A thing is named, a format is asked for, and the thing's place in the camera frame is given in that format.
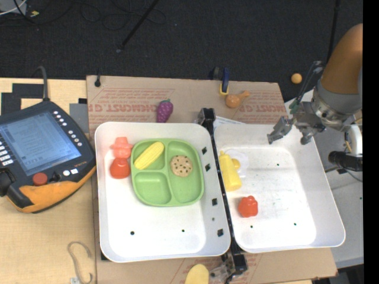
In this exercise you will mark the purple toy grapes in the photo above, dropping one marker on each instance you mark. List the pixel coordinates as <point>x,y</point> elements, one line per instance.
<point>164,111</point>

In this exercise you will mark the thin black rod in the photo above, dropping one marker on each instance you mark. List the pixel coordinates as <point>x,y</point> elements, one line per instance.
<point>222,188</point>

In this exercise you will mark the brown cardboard board, red print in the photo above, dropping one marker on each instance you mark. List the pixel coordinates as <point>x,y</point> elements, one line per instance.
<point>189,99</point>

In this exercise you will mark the black cylinder on white bracket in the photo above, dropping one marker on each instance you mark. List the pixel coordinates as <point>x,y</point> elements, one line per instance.
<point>345,160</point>

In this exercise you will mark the white toy fried egg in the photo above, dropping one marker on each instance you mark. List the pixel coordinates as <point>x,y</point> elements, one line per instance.
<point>242,158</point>

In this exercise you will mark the yellow oval toy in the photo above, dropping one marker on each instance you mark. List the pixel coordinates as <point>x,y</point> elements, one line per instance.
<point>197,274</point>

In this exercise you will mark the yellow toy corn cob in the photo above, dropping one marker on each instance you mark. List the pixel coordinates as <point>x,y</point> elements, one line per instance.
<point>149,155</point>

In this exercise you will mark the brown chocolate chip biscuit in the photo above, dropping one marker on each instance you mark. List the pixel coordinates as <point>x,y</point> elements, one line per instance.
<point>181,166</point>

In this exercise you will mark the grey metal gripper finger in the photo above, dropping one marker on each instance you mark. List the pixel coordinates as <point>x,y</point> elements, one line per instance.
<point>279,129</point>
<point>306,138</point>

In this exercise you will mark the white plastic tray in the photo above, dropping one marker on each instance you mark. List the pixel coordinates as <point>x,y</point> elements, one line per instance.
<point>154,229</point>
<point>281,194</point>

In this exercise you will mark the small orange ball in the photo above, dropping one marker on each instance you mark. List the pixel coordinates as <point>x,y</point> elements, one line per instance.
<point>296,78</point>

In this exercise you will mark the green divided plate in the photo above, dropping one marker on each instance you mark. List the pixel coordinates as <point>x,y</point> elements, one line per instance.
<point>154,188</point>

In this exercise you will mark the orange toy chicken drumstick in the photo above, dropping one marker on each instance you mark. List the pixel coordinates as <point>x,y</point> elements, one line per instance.
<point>234,100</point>

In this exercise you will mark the white paper sheet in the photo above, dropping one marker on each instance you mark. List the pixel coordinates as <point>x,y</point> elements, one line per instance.
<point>229,120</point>

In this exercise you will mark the yellow mustard bottle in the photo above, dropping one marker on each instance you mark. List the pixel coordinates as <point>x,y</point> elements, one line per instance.
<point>229,173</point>

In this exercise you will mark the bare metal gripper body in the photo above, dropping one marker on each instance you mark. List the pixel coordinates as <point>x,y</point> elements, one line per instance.
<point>321,115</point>

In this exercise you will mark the red toy bell pepper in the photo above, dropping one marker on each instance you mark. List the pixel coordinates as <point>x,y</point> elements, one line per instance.
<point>248,206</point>

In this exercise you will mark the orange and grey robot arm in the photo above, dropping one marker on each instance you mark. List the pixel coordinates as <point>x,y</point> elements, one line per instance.
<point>343,61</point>

